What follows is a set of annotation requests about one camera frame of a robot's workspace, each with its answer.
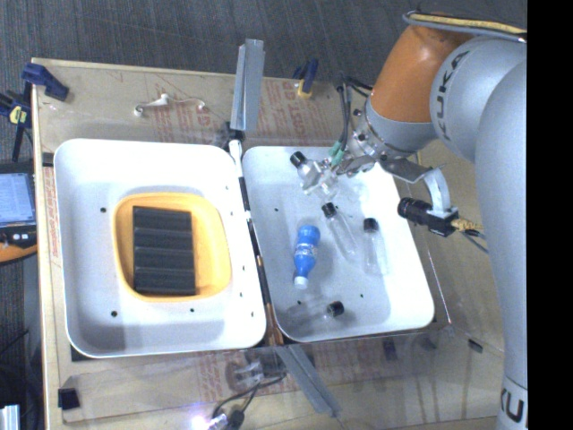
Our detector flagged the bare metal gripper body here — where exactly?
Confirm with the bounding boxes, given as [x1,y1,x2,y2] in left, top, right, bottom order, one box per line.
[336,124,382,176]

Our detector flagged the clear plastic bottle black cap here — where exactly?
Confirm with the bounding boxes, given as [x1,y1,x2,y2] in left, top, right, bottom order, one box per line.
[321,202,360,260]
[361,217,389,278]
[289,150,339,198]
[285,299,346,331]

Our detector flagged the blue bottle white cap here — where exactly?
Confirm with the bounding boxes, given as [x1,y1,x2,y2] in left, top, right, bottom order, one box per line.
[292,224,322,291]

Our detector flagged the thin black and white rod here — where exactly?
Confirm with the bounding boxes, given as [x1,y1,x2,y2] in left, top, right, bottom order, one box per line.
[227,138,285,346]

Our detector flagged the orange plate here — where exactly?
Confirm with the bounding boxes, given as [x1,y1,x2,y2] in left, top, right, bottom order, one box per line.
[112,191,233,304]

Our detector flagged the white plastic tray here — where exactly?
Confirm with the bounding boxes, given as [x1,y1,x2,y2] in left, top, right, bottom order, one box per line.
[241,145,436,345]
[53,137,268,359]

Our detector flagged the black ribbed rectangular block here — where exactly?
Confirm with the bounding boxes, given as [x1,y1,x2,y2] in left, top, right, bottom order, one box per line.
[132,205,198,297]

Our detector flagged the white curved plastic piece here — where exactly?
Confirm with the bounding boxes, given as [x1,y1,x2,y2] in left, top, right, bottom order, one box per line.
[133,92,207,118]

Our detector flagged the brown cardboard board red print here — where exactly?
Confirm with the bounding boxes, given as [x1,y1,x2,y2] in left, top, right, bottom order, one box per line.
[30,57,507,425]

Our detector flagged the black cylinder on white bracket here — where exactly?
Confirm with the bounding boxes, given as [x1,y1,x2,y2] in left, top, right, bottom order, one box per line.
[397,166,460,238]

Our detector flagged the black block with thin wires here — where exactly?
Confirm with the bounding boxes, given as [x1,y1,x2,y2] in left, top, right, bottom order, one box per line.
[232,351,288,387]

